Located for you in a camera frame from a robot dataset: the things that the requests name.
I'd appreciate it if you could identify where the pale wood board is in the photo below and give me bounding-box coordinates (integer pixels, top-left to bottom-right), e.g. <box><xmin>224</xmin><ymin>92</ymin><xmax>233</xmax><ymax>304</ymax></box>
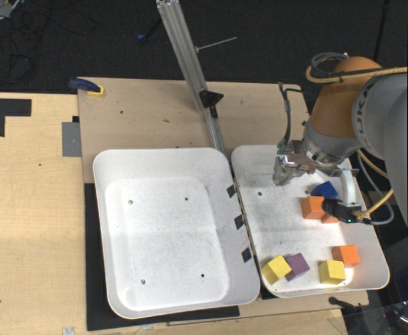
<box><xmin>76</xmin><ymin>77</ymin><xmax>371</xmax><ymax>328</ymax></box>

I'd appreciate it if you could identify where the black cylinder on white bracket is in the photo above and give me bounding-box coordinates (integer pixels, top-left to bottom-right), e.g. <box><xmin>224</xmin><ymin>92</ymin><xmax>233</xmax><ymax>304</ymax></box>
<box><xmin>321</xmin><ymin>168</ymin><xmax>363</xmax><ymax>224</ymax></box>

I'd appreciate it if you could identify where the white plastic tray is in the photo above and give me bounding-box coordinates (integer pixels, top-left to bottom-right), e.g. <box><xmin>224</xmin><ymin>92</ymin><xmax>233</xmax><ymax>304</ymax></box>
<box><xmin>230</xmin><ymin>144</ymin><xmax>391</xmax><ymax>299</ymax></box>
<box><xmin>92</xmin><ymin>147</ymin><xmax>262</xmax><ymax>320</ymax></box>

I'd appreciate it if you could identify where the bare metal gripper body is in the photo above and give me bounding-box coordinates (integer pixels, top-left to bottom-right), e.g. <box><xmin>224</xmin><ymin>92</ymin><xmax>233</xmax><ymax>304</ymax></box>
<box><xmin>275</xmin><ymin>140</ymin><xmax>346</xmax><ymax>177</ymax></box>

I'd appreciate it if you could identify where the yellow cube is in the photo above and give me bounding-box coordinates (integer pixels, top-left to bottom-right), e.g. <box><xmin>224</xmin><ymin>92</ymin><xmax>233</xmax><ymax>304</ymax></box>
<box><xmin>260</xmin><ymin>254</ymin><xmax>292</xmax><ymax>286</ymax></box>
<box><xmin>317</xmin><ymin>259</ymin><xmax>347</xmax><ymax>286</ymax></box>

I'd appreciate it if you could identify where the blue cube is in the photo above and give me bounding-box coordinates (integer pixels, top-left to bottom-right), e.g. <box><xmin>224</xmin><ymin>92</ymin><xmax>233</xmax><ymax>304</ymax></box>
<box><xmin>310</xmin><ymin>181</ymin><xmax>340</xmax><ymax>200</ymax></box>

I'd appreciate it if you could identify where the purple cube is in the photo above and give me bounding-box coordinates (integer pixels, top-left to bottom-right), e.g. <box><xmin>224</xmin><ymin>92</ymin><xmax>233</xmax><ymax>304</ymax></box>
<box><xmin>284</xmin><ymin>252</ymin><xmax>311</xmax><ymax>282</ymax></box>

